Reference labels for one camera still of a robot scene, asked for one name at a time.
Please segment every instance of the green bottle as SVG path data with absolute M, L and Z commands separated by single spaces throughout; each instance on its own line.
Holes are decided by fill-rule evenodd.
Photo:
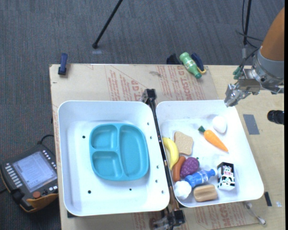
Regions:
M 197 65 L 187 52 L 182 53 L 179 59 L 183 62 L 188 72 L 194 74 L 196 79 L 201 78 L 201 73 L 197 70 Z

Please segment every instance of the white egg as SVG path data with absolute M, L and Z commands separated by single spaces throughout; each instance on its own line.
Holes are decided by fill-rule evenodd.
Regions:
M 214 117 L 214 119 L 212 120 L 212 125 L 213 128 L 220 133 L 225 133 L 227 128 L 227 122 L 222 116 Z

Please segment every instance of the toy carrot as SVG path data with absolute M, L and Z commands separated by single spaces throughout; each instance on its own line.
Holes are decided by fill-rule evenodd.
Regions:
M 220 138 L 210 129 L 205 130 L 203 126 L 200 126 L 198 128 L 199 131 L 203 132 L 204 137 L 206 140 L 208 140 L 211 144 L 215 145 L 216 147 L 228 151 L 227 147 L 224 145 L 224 143 L 220 140 Z

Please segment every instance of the table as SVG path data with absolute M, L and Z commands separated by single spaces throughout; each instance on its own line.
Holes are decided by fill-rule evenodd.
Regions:
M 232 72 L 237 66 L 205 66 L 200 81 L 177 65 L 113 65 L 67 64 L 67 74 L 59 75 L 60 65 L 49 66 L 53 107 L 59 195 L 62 195 L 60 140 L 57 111 L 67 100 L 138 101 L 144 89 L 156 89 L 157 101 L 224 99 Z M 266 220 L 268 229 L 285 229 L 285 159 L 284 126 L 267 120 L 270 110 L 284 110 L 284 95 L 261 91 L 236 105 L 243 129 L 252 149 L 259 173 L 272 206 L 264 196 L 252 201 L 252 210 Z M 243 115 L 253 115 L 259 135 L 250 135 Z M 60 219 L 63 230 L 72 229 L 134 229 L 148 230 L 152 218 L 159 212 L 72 217 L 67 215 L 63 198 L 59 196 Z M 242 202 L 217 207 L 184 208 L 186 223 L 179 230 L 262 229 L 258 220 L 243 207 Z

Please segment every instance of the hot dog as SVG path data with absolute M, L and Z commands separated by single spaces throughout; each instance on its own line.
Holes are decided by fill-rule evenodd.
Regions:
M 182 164 L 186 161 L 186 157 L 185 156 L 179 156 L 177 163 L 174 164 L 173 166 L 173 181 L 177 182 L 180 181 L 180 170 L 181 170 L 181 166 Z

